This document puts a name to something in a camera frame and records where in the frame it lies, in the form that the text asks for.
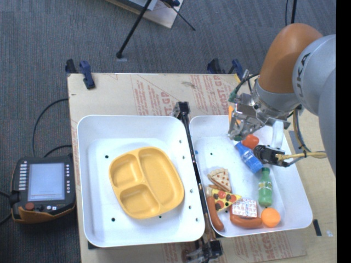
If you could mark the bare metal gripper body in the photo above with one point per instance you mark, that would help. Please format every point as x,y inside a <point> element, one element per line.
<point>253,111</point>

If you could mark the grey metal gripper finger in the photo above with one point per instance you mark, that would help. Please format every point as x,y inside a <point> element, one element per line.
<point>233,127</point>
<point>248,129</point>

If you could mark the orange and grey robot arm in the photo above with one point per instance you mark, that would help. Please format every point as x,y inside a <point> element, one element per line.
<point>290,59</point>

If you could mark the blue bottle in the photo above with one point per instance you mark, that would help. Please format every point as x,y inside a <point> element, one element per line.
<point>250,159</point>

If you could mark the tan pizza slice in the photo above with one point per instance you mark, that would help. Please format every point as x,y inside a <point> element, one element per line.
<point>220,178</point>

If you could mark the green bottle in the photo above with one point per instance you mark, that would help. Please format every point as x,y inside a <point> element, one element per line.
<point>265,190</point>

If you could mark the yellow pepperoni pizza slice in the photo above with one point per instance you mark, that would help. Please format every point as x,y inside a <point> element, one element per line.
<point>223,199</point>

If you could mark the red and white carton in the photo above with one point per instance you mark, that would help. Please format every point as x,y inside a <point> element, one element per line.
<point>245,207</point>

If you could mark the white plastic tray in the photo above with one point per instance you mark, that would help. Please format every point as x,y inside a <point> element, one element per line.
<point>290,196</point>
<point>96,201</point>

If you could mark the brown sausage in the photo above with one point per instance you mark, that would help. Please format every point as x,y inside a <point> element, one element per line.
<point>214,214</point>
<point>246,223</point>

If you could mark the orange ball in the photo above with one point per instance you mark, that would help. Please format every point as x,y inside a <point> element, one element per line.
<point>270,217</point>

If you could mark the yellow divided plate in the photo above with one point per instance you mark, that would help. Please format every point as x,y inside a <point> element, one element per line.
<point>153,174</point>

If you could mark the brown cardboard board red print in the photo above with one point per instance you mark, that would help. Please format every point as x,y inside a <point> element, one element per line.
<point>142,94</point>

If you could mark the black cylinder on white bracket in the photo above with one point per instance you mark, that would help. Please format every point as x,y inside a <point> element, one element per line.
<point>267,153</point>

